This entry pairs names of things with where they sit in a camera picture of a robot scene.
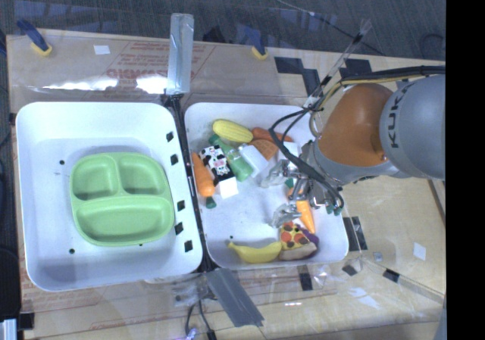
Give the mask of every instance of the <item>toy carrot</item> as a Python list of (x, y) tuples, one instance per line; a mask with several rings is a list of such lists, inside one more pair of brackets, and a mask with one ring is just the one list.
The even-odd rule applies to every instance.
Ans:
[[(271, 138), (271, 134), (268, 130), (263, 129), (261, 127), (255, 127), (254, 129), (251, 130), (252, 137), (253, 139), (266, 139), (267, 141), (273, 142), (273, 139)], [(281, 141), (283, 138), (283, 134), (281, 133), (275, 133), (276, 137)], [(285, 136), (285, 142), (293, 142), (293, 139), (290, 136)]]
[[(293, 193), (293, 188), (288, 191), (288, 196)], [(296, 201), (296, 210), (301, 213), (300, 220), (308, 231), (312, 234), (315, 234), (315, 223), (313, 221), (313, 215), (311, 214), (311, 207), (308, 200), (297, 200)]]
[(199, 192), (202, 197), (206, 198), (207, 208), (214, 208), (216, 206), (215, 201), (212, 198), (215, 193), (214, 182), (212, 181), (211, 174), (204, 166), (204, 163), (194, 151), (192, 152), (192, 164), (194, 168), (194, 176), (196, 177), (197, 192)]

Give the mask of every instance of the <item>black cable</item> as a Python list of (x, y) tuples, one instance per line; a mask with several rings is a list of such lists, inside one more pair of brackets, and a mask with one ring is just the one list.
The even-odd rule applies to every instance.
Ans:
[(7, 38), (5, 33), (0, 29), (0, 55), (2, 55), (4, 58), (7, 57)]
[[(0, 86), (0, 91), (4, 93), (6, 96), (8, 96), (8, 91), (2, 86)], [(10, 126), (8, 127), (8, 131), (5, 134), (5, 136), (0, 140), (0, 147), (4, 144), (4, 142), (7, 140), (9, 135), (10, 135)]]
[(191, 305), (189, 308), (189, 312), (187, 313), (187, 320), (185, 321), (185, 335), (188, 336), (190, 329), (189, 329), (189, 321), (190, 321), (190, 316), (192, 316), (192, 311), (194, 310), (194, 307), (196, 307), (196, 304)]
[(419, 40), (419, 50), (421, 51), (421, 55), (423, 56), (423, 58), (430, 58), (429, 56), (426, 56), (426, 54), (424, 53), (424, 50), (423, 50), (424, 42), (426, 41), (426, 39), (428, 39), (430, 37), (434, 37), (434, 38), (437, 38), (437, 39), (441, 40), (442, 41), (442, 45), (443, 45), (444, 37), (441, 36), (440, 34), (437, 34), (437, 33), (428, 33), (428, 34), (425, 34), (425, 35), (421, 36), (421, 38)]
[[(336, 27), (336, 25), (331, 24), (329, 21), (327, 21), (327, 19), (326, 19), (326, 18), (321, 18), (321, 17), (317, 16), (316, 14), (314, 14), (312, 17), (317, 18), (317, 19), (319, 19), (320, 21), (325, 22), (326, 24), (328, 24), (328, 25), (330, 25), (331, 27), (333, 27), (333, 28), (334, 28), (334, 29), (335, 29), (337, 32), (340, 32), (340, 33), (342, 33), (342, 34), (343, 34), (343, 35), (345, 35), (345, 36), (352, 37), (352, 38), (354, 37), (352, 34), (347, 33), (345, 30), (341, 30), (340, 28)], [(366, 47), (368, 47), (369, 49), (371, 49), (371, 50), (375, 51), (375, 52), (376, 52), (376, 53), (378, 53), (379, 55), (384, 56), (384, 53), (383, 53), (383, 52), (381, 52), (379, 49), (376, 49), (376, 48), (374, 48), (373, 46), (371, 46), (371, 45), (369, 45), (369, 44), (366, 44), (365, 42), (363, 42), (362, 44), (363, 44), (363, 45), (365, 45)]]
[(10, 248), (0, 246), (0, 252), (4, 252), (4, 253), (10, 255), (11, 257), (13, 257), (15, 260), (18, 260), (18, 255), (15, 254), (14, 251), (11, 250)]
[(348, 82), (352, 80), (378, 80), (391, 77), (401, 77), (405, 79), (411, 76), (430, 76), (435, 74), (445, 74), (445, 66), (427, 66), (421, 65), (419, 67), (404, 67), (394, 68), (392, 70), (379, 70), (371, 73), (365, 73), (360, 75), (351, 75), (343, 77), (338, 83)]
[(332, 197), (332, 201), (333, 201), (333, 206), (334, 207), (339, 207), (339, 208), (343, 208), (343, 205), (344, 205), (344, 201), (343, 201), (343, 198), (342, 196), (340, 196), (340, 193), (338, 193), (337, 190), (335, 190), (334, 187), (332, 187), (332, 185), (330, 185), (327, 180), (319, 174), (319, 172), (317, 172), (313, 167), (311, 167), (310, 165), (308, 165), (307, 163), (305, 163), (302, 159), (296, 157), (295, 155), (291, 154), (291, 152), (286, 148), (286, 146), (283, 144), (282, 141), (280, 141), (280, 139), (277, 137), (276, 133), (274, 132), (274, 128), (280, 124), (281, 122), (283, 122), (284, 120), (287, 120), (291, 117), (295, 117), (295, 116), (299, 116), (296, 120), (294, 120), (292, 122), (292, 125), (294, 125), (296, 122), (298, 122), (298, 120), (302, 119), (302, 117), (307, 114), (308, 112), (310, 111), (309, 108), (303, 108), (302, 110), (300, 111), (296, 111), (292, 114), (288, 114), (282, 118), (280, 118), (279, 120), (277, 120), (273, 126), (271, 126), (268, 131), (271, 135), (271, 138), (273, 139), (274, 143), (278, 146), (278, 148), (283, 152), (283, 155), (291, 162), (293, 162), (295, 164), (296, 167), (298, 167), (299, 171), (301, 173), (304, 173), (306, 174), (310, 179), (314, 179), (315, 181), (318, 181), (320, 184), (322, 184), (323, 186), (325, 186), (325, 188), (327, 189), (327, 191), (329, 192), (330, 196)]
[(185, 334), (187, 336), (189, 335), (189, 332), (190, 332), (190, 329), (189, 329), (190, 316), (192, 316), (192, 312), (194, 310), (194, 307), (196, 307), (197, 304), (199, 305), (200, 316), (202, 317), (202, 320), (204, 321), (204, 324), (205, 324), (205, 326), (207, 328), (206, 335), (207, 335), (208, 339), (209, 340), (216, 340), (215, 331), (211, 328), (211, 326), (209, 325), (207, 319), (205, 318), (204, 311), (202, 309), (202, 299), (199, 299), (198, 302), (196, 302), (195, 304), (191, 305), (190, 308), (189, 308), (189, 312), (187, 313), (187, 320), (185, 322)]
[(293, 126), (295, 126), (295, 123), (297, 123), (299, 120), (302, 119), (302, 117), (307, 113), (308, 111), (304, 110), (287, 128), (286, 130), (284, 131), (281, 139), (282, 139), (282, 142), (284, 142), (284, 139), (286, 138), (286, 134), (288, 134), (288, 132), (291, 130), (291, 128)]

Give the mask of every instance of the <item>green bottle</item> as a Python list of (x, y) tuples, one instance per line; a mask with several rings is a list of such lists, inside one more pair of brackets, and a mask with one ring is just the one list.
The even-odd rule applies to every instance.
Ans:
[(233, 170), (234, 176), (236, 176), (238, 181), (244, 181), (251, 176), (251, 165), (244, 161), (243, 157), (241, 157), (241, 154), (236, 148), (224, 143), (217, 134), (214, 134), (211, 138), (209, 138), (209, 143), (213, 146), (219, 145), (221, 147), (222, 151), (227, 157), (227, 162), (229, 163), (229, 166)]

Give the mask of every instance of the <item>white label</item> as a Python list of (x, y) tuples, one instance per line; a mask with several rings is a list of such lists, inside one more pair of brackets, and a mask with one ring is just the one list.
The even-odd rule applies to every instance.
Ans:
[(377, 251), (374, 252), (374, 260), (376, 262), (382, 262), (382, 260), (383, 260), (382, 253), (377, 252)]
[(93, 46), (94, 46), (94, 53), (96, 53), (97, 55), (109, 55), (111, 53), (108, 45), (93, 45)]
[(426, 248), (415, 242), (415, 247), (412, 251), (413, 255), (419, 259), (426, 260)]
[(269, 161), (264, 158), (263, 154), (254, 146), (246, 145), (239, 150), (245, 162), (251, 165), (251, 177), (256, 177), (262, 170), (269, 165)]

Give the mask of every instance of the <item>wooden table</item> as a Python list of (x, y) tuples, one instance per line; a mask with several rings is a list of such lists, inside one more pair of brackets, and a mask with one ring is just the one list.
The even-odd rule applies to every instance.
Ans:
[[(54, 48), (48, 58), (32, 51), (27, 37), (8, 37), (14, 113), (38, 100), (120, 98), (102, 92), (64, 94), (62, 89), (44, 93), (46, 87), (67, 81), (93, 82), (106, 77), (122, 80), (128, 91), (122, 98), (150, 101), (152, 96), (129, 96), (136, 76), (167, 71), (165, 39), (58, 30), (41, 33)], [(269, 57), (259, 61), (252, 57), (248, 46), (194, 43), (191, 93), (184, 98), (183, 107), (197, 101), (301, 105), (308, 93), (300, 71), (315, 70), (322, 79), (340, 57), (337, 53), (288, 48), (268, 51)], [(299, 64), (299, 70), (283, 73), (287, 71), (278, 67), (281, 59)], [(351, 59), (360, 60), (372, 70), (442, 64), (363, 55)], [(14, 127), (12, 137), (16, 158)], [(58, 293), (44, 292), (32, 284), (25, 268), (17, 164), (15, 167), (22, 311), (35, 313), (34, 329), (26, 331), (25, 338), (185, 338), (188, 305), (174, 298), (183, 287), (179, 279)], [(433, 338), (446, 294), (443, 184), (382, 176), (347, 185), (343, 197), (343, 217), (349, 222), (358, 221), (354, 227), (363, 232), (365, 245), (361, 242), (338, 263), (236, 272), (264, 316), (263, 326), (234, 328), (218, 302), (204, 300), (205, 317), (218, 339), (299, 335), (316, 339), (325, 334), (325, 339), (333, 340), (348, 338), (349, 331), (352, 338), (358, 339)], [(302, 273), (311, 280), (306, 287)], [(190, 325), (205, 330), (197, 309)]]

